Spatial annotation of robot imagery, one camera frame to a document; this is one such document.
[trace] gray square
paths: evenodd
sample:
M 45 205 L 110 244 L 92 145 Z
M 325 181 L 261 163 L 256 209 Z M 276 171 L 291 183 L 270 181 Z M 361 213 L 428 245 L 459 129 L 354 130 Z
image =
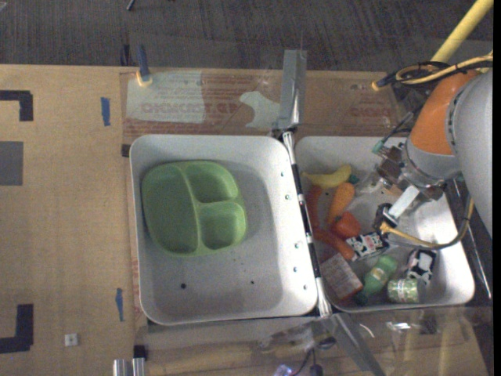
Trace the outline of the gray square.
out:
M 23 185 L 22 142 L 0 142 L 0 185 Z

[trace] orange vegetable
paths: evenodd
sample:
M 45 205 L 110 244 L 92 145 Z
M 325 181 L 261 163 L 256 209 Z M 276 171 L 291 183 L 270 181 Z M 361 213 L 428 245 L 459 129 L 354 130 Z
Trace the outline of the orange vegetable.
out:
M 338 251 L 346 260 L 351 261 L 355 257 L 355 251 L 350 246 L 350 244 L 345 240 L 339 238 L 338 236 L 330 233 L 329 231 L 322 230 L 320 228 L 314 229 L 313 236 L 317 240 L 330 245 L 332 248 Z
M 341 216 L 336 217 L 330 224 L 330 231 L 339 238 L 347 240 L 360 235 L 362 227 L 359 221 L 349 211 L 345 211 Z
M 306 194 L 306 206 L 308 207 L 308 215 L 313 229 L 320 227 L 319 217 L 319 199 L 322 195 L 322 188 L 318 185 L 312 185 Z
M 336 217 L 341 216 L 354 197 L 355 186 L 352 183 L 342 183 L 337 186 L 330 202 L 327 224 L 331 224 Z

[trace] gray carpet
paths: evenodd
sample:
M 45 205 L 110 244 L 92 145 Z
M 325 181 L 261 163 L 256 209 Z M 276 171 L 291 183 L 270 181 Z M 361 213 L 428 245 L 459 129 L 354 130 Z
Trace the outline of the gray carpet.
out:
M 428 60 L 475 0 L 0 0 L 0 63 L 392 71 Z M 492 49 L 493 12 L 453 60 Z

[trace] wooden surface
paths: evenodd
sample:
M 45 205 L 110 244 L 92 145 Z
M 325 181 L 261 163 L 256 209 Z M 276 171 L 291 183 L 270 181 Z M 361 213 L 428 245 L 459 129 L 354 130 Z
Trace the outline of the wooden surface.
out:
M 0 102 L 0 141 L 24 144 L 23 185 L 0 186 L 0 338 L 14 335 L 16 306 L 34 304 L 34 344 L 27 352 L 0 355 L 0 374 L 111 374 L 114 359 L 132 358 L 136 325 L 120 83 L 129 71 L 0 67 L 0 90 L 34 96 L 34 121 L 19 122 L 18 102 Z M 111 126 L 103 124 L 101 97 L 110 100 Z M 124 294 L 124 321 L 117 288 Z M 372 315 L 357 321 L 384 327 Z M 64 346 L 69 333 L 78 333 L 79 345 Z M 486 374 L 471 327 L 459 318 L 440 335 L 409 334 L 396 351 L 384 341 L 369 345 L 393 374 Z M 303 355 L 287 349 L 257 354 L 255 344 L 238 338 L 178 346 L 150 347 L 152 374 L 267 375 L 283 361 L 300 364 Z M 326 374 L 363 374 L 339 348 L 320 357 Z M 422 363 L 429 371 L 419 372 Z

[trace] green plate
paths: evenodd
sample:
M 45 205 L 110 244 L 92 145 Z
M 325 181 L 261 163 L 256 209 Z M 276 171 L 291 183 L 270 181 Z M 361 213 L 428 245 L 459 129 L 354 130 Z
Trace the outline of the green plate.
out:
M 247 216 L 232 174 L 213 161 L 180 161 L 150 169 L 141 182 L 151 239 L 167 253 L 200 256 L 237 246 Z

